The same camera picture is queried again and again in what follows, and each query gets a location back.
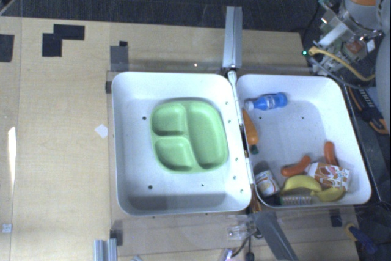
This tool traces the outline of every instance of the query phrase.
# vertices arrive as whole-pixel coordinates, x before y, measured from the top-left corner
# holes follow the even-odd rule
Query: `yellow cable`
[[[358,79],[360,79],[361,81],[364,81],[364,82],[368,82],[368,81],[371,81],[372,79],[375,78],[375,74],[372,74],[371,76],[369,77],[364,77],[362,76],[355,68],[353,68],[350,64],[348,64],[347,62],[345,62],[344,60],[342,60],[341,58],[333,55],[332,53],[326,51],[326,50],[323,50],[323,49],[319,49],[318,47],[311,47],[309,50],[308,50],[308,54],[310,56],[314,56],[318,53],[321,53],[321,54],[324,54],[326,56],[329,56],[330,58],[333,58],[334,60],[336,60],[337,62],[341,63],[344,67],[346,67],[350,72],[352,72]]]

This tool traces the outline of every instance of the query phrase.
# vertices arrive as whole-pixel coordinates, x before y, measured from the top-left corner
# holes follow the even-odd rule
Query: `blue bottle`
[[[277,94],[263,95],[255,101],[248,100],[244,103],[244,108],[247,111],[251,111],[254,108],[265,111],[278,107],[285,107],[287,103],[287,96],[279,92]]]

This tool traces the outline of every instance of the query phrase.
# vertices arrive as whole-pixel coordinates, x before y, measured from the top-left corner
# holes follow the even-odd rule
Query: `white sticker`
[[[370,53],[375,48],[375,41],[371,39],[369,42],[367,42],[367,50],[368,53]]]
[[[12,224],[3,224],[2,225],[3,233],[11,233],[12,232]]]
[[[95,128],[95,131],[99,134],[100,137],[106,138],[109,134],[109,130],[106,126],[103,124],[99,125],[98,127]]]

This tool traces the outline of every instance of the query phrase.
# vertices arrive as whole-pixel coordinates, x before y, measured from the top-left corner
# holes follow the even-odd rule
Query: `bottle cap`
[[[244,109],[246,109],[247,111],[251,111],[251,110],[254,110],[254,104],[252,101],[246,101],[244,103]]]

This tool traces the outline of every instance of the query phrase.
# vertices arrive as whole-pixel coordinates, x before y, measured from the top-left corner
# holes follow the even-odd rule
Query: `can label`
[[[272,196],[280,191],[280,188],[270,170],[257,174],[255,176],[255,182],[263,197]]]

